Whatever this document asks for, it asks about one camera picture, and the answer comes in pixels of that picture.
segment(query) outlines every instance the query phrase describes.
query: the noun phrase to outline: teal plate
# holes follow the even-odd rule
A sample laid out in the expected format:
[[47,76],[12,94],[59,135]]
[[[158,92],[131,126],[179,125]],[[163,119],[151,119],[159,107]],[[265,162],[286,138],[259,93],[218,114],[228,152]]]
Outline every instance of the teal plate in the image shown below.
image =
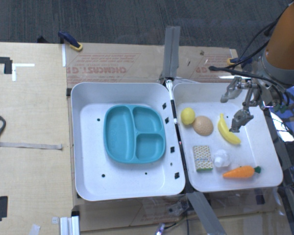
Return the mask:
[[120,163],[151,163],[160,159],[166,149],[160,115],[141,105],[111,107],[104,118],[103,138],[108,155]]

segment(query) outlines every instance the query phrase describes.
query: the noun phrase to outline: toy banana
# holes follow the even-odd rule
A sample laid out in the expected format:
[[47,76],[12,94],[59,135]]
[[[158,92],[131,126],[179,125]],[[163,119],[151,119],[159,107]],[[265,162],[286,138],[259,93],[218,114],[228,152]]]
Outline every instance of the toy banana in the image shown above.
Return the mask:
[[220,114],[220,119],[218,121],[218,130],[225,140],[232,144],[239,144],[241,140],[233,133],[229,131],[229,128],[226,125],[226,122],[223,118],[223,113]]

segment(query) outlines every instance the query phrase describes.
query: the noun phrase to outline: orange carrot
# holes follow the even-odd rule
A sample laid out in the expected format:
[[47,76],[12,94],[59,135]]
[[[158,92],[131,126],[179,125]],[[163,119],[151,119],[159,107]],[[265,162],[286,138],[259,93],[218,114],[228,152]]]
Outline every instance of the orange carrot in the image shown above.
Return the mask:
[[244,165],[233,170],[227,171],[223,174],[224,178],[249,178],[254,175],[255,172],[260,173],[259,166],[253,168],[250,165]]

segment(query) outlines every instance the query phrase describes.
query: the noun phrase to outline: white object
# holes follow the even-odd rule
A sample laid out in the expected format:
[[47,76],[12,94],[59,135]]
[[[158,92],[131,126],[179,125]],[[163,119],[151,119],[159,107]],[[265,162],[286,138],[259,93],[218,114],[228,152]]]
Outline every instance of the white object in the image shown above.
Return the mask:
[[216,167],[226,167],[230,164],[230,156],[225,150],[218,150],[214,155],[214,165]]
[[59,222],[59,234],[69,235],[69,219],[68,217],[61,217]]
[[60,220],[59,217],[52,217],[51,223],[57,225],[57,224],[59,224],[59,220]]
[[[242,108],[246,95],[246,92],[243,91],[237,98],[227,103],[220,103],[220,98],[225,93],[227,86],[227,83],[180,83],[173,88],[177,121],[190,183],[201,192],[278,186],[282,182],[283,173],[264,113],[259,107],[250,107],[250,113],[254,115],[254,119],[246,126],[242,126],[240,132],[236,133],[241,139],[240,145],[228,143],[219,133],[220,113],[224,113],[225,121],[230,127],[232,118]],[[180,114],[185,107],[194,109],[197,116],[209,117],[214,125],[212,134],[203,137],[198,135],[191,126],[182,124]],[[212,157],[220,149],[228,151],[231,165],[198,173],[195,170],[192,154],[194,145],[208,145]],[[242,165],[260,166],[261,173],[255,173],[253,177],[243,180],[226,180],[222,177],[227,170]]]
[[[75,187],[85,200],[169,196],[185,187],[185,175],[168,90],[157,83],[80,83],[71,92]],[[148,164],[112,160],[103,141],[110,107],[136,104],[156,110],[164,124],[165,154]]]
[[72,217],[72,235],[79,235],[79,216]]
[[40,231],[40,226],[33,224],[31,226],[31,229],[30,229],[28,235],[38,235],[39,234],[39,231]]

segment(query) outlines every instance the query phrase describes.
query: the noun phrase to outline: wooden board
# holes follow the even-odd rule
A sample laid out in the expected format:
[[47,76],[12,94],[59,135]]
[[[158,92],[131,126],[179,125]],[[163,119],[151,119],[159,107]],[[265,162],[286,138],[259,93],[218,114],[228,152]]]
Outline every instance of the wooden board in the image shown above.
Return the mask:
[[17,80],[0,64],[0,116],[4,142],[62,144],[61,150],[0,147],[0,196],[8,196],[1,234],[58,234],[52,217],[71,216],[72,184],[66,69],[57,44],[0,43],[0,56],[17,68]]

